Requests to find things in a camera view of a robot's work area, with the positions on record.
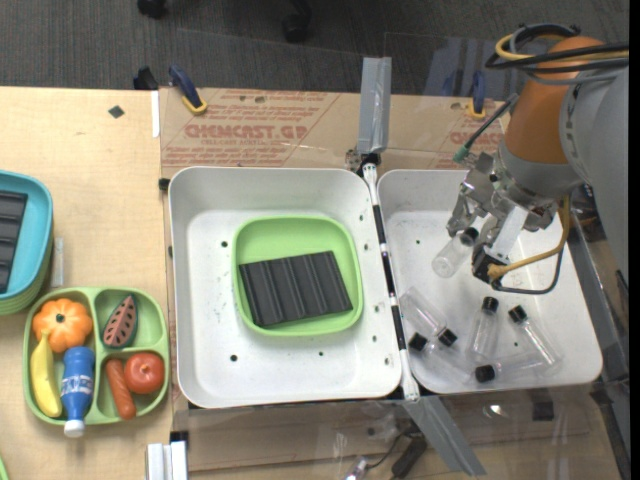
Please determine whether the black ribbed rectangular panel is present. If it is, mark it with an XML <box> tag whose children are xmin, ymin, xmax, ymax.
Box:
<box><xmin>237</xmin><ymin>250</ymin><xmax>355</xmax><ymax>329</ymax></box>
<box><xmin>0</xmin><ymin>189</ymin><xmax>30</xmax><ymax>295</ymax></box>

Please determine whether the orange toy pumpkin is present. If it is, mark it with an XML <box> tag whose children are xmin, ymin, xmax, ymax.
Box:
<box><xmin>31</xmin><ymin>297</ymin><xmax>95</xmax><ymax>355</ymax></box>

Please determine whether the blue square plate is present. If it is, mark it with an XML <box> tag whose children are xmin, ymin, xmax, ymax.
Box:
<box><xmin>0</xmin><ymin>168</ymin><xmax>55</xmax><ymax>301</ymax></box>

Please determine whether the white plastic tray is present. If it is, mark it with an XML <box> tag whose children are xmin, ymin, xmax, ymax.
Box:
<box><xmin>375</xmin><ymin>168</ymin><xmax>605</xmax><ymax>396</ymax></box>
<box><xmin>167</xmin><ymin>165</ymin><xmax>404</xmax><ymax>411</ymax></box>

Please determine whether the black office chair base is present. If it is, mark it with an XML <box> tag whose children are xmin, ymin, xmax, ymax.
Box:
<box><xmin>136</xmin><ymin>0</ymin><xmax>314</xmax><ymax>44</ymax></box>

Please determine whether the toy watermelon slice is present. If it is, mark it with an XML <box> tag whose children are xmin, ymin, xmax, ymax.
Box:
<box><xmin>101</xmin><ymin>293</ymin><xmax>139</xmax><ymax>350</ymax></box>

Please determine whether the clear plastic bottle black cap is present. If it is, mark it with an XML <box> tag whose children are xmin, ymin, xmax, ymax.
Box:
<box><xmin>431</xmin><ymin>226</ymin><xmax>481</xmax><ymax>280</ymax></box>
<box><xmin>465</xmin><ymin>295</ymin><xmax>502</xmax><ymax>365</ymax></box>
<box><xmin>507</xmin><ymin>304</ymin><xmax>565</xmax><ymax>367</ymax></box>
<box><xmin>422</xmin><ymin>327</ymin><xmax>474</xmax><ymax>387</ymax></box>
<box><xmin>398</xmin><ymin>286</ymin><xmax>448</xmax><ymax>354</ymax></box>
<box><xmin>473</xmin><ymin>349</ymin><xmax>552</xmax><ymax>385</ymax></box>

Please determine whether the red toy tomato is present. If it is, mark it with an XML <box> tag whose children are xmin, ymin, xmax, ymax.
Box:
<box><xmin>123</xmin><ymin>351</ymin><xmax>167</xmax><ymax>396</ymax></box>

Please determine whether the green divided plate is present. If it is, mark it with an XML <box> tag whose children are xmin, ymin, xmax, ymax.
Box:
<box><xmin>21</xmin><ymin>286</ymin><xmax>171</xmax><ymax>427</ymax></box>

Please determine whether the brown cardboard board red print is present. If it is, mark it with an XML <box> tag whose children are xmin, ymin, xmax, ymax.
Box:
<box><xmin>158</xmin><ymin>86</ymin><xmax>627</xmax><ymax>473</ymax></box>

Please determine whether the yellow banana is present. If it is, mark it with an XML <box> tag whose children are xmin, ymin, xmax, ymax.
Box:
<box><xmin>29</xmin><ymin>328</ymin><xmax>64</xmax><ymax>420</ymax></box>

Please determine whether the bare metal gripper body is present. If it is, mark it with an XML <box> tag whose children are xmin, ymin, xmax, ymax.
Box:
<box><xmin>457</xmin><ymin>151</ymin><xmax>559</xmax><ymax>233</ymax></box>

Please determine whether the blue bottle white cap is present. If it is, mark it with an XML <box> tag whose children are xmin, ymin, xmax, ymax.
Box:
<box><xmin>60</xmin><ymin>345</ymin><xmax>97</xmax><ymax>439</ymax></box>

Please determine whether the orange toy sausage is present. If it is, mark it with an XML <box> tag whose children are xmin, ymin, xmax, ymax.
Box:
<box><xmin>103</xmin><ymin>358</ymin><xmax>138</xmax><ymax>421</ymax></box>

